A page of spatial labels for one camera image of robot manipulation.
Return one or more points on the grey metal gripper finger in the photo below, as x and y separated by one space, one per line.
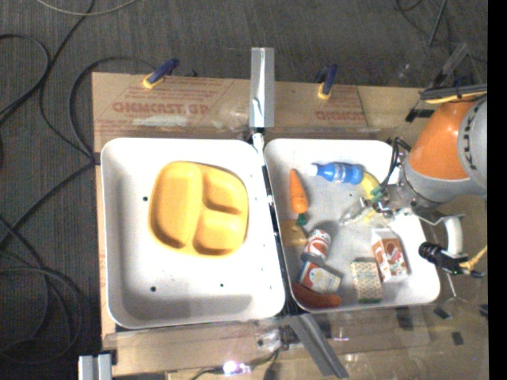
369 204
358 217

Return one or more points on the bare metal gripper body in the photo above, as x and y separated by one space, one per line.
398 200

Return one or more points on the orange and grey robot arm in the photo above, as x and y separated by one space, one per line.
439 149

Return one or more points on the yellow banana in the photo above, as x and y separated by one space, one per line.
370 182

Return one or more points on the white plastic tray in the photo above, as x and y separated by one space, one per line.
340 248
190 291

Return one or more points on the blue plastic bottle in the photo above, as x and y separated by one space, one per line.
338 172

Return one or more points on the red and white can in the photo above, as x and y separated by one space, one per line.
318 245

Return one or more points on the orange and white carton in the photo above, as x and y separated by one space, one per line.
390 256

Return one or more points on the pale yellow patterned box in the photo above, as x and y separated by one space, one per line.
366 280

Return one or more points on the orange carrot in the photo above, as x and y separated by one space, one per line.
298 194

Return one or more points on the tan bread roll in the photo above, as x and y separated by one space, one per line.
294 234

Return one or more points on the white and orange packet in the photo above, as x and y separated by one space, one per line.
320 277

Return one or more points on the red sausage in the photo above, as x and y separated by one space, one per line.
315 298

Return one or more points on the yellow divided plate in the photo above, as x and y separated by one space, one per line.
198 208

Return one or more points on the brown cardboard board red print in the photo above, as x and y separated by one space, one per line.
166 109

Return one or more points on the black cylinder on white bracket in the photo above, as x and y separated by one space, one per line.
443 253

